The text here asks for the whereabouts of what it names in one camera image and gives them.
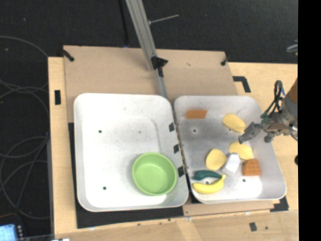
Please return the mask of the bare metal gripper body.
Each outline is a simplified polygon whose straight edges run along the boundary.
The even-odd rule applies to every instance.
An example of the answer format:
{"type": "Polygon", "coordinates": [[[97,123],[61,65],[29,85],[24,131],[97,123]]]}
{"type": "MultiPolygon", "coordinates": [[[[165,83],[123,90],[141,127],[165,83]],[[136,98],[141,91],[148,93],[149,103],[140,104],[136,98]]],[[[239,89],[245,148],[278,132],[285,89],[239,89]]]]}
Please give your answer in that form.
{"type": "Polygon", "coordinates": [[[273,112],[268,115],[266,112],[261,115],[261,128],[266,132],[264,141],[266,143],[272,142],[276,136],[284,135],[291,136],[298,141],[298,123],[289,112],[273,112]]]}

